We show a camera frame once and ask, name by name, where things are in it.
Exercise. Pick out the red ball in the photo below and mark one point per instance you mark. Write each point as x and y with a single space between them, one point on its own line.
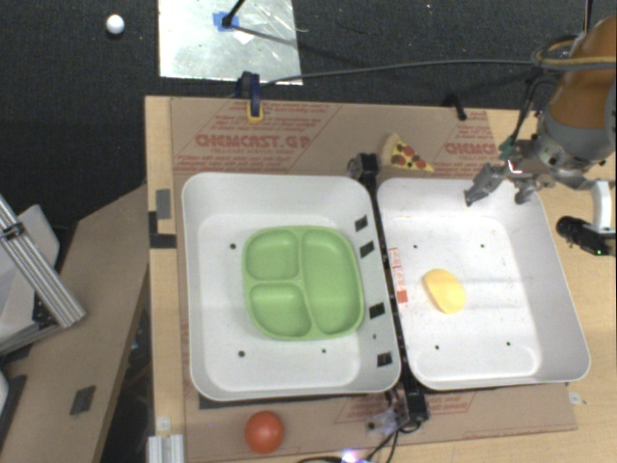
264 432

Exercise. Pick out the white plastic tray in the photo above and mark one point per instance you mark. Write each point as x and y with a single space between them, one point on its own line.
217 307
511 326

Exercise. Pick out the black cylinder on white bracket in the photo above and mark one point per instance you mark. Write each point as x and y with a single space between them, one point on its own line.
581 232

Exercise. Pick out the thin black rod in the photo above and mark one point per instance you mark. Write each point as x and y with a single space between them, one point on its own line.
391 282

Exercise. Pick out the shiny metal floor plate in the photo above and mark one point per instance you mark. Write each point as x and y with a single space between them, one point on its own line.
193 41

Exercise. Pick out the yellow oval toy food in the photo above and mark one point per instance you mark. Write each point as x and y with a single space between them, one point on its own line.
444 291

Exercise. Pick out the brown cardboard board red print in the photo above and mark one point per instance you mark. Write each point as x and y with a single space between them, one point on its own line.
299 133

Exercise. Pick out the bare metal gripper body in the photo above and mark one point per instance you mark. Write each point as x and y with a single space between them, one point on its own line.
544 162

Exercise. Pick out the green divided plate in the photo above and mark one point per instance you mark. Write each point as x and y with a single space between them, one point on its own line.
308 282

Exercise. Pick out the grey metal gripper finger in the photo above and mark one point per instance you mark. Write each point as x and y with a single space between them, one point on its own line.
484 181
527 191

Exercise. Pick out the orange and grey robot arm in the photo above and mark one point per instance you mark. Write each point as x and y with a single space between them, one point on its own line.
583 94

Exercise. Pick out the toy pizza slice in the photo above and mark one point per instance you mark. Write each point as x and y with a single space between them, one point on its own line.
405 155

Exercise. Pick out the white ball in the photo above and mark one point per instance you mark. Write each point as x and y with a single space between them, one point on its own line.
115 23

